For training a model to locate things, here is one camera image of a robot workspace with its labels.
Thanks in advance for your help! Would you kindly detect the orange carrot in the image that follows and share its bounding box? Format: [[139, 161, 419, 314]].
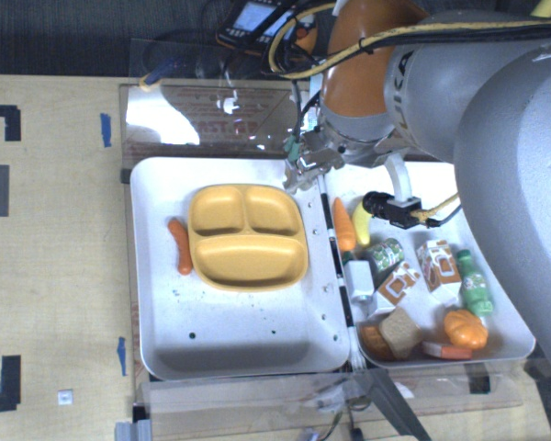
[[332, 197, 358, 254]]

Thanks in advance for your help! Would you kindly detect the orange croissant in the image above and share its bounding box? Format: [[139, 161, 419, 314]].
[[443, 309, 489, 351]]

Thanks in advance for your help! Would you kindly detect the orange sausage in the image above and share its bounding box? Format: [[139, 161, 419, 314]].
[[167, 217, 195, 277]]

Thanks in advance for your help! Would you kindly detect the white plastic tray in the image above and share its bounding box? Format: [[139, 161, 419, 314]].
[[323, 157, 537, 370], [129, 156, 353, 382]]

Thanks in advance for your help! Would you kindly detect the black cylinder on white bracket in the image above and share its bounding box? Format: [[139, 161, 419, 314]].
[[361, 152, 424, 231]]

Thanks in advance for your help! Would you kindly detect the yellow banana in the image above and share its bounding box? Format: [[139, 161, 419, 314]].
[[351, 199, 374, 248]]

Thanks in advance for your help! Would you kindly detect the small white carton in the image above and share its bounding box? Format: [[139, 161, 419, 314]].
[[343, 258, 377, 303]]

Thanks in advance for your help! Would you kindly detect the green plastic bottle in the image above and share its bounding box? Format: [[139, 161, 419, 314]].
[[455, 249, 495, 318]]

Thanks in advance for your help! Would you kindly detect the orange divided plate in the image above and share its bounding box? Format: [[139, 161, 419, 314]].
[[186, 183, 310, 293]]

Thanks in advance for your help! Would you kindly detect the orange and white carton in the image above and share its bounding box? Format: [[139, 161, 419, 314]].
[[415, 239, 464, 305], [373, 260, 423, 317]]

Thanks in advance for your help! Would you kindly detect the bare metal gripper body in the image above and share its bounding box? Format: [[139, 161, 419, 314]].
[[297, 126, 397, 175]]

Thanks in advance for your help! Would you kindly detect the green can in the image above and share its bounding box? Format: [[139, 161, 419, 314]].
[[365, 237, 405, 274]]

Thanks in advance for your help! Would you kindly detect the brown bread slice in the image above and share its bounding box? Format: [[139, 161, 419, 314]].
[[377, 306, 424, 362]]

